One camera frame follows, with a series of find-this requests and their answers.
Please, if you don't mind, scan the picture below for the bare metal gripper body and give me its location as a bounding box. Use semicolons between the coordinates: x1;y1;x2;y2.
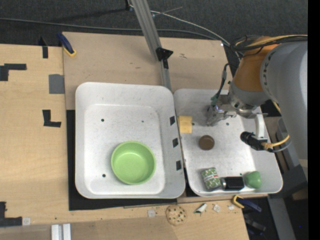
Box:
211;94;259;119

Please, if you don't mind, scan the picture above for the black can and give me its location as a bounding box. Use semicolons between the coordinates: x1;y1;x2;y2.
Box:
220;176;246;192

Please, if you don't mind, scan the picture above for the pale yellow block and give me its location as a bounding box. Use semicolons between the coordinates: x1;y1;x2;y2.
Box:
177;115;194;134

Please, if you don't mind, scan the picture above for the brown round biscuit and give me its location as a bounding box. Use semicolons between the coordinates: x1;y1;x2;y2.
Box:
198;134;216;151

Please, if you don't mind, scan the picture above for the chocolate chip biscuit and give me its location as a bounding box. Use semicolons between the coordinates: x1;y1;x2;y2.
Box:
165;204;188;227

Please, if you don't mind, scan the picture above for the white paper scrap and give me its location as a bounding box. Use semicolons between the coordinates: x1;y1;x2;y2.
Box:
193;203;209;214

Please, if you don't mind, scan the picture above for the green and white can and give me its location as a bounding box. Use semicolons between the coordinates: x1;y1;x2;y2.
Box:
200;167;223;192

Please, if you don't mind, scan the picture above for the black cylinder on white bracket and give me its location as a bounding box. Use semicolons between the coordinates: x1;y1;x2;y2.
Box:
240;112;270;152

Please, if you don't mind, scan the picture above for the green pear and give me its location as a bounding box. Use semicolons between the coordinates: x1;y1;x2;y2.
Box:
242;170;263;190

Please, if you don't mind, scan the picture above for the white plastic tray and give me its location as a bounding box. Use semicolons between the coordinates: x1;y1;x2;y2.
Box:
74;81;187;200
172;88;284;198

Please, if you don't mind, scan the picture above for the green bowl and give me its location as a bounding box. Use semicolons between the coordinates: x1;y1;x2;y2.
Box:
110;140;158;186

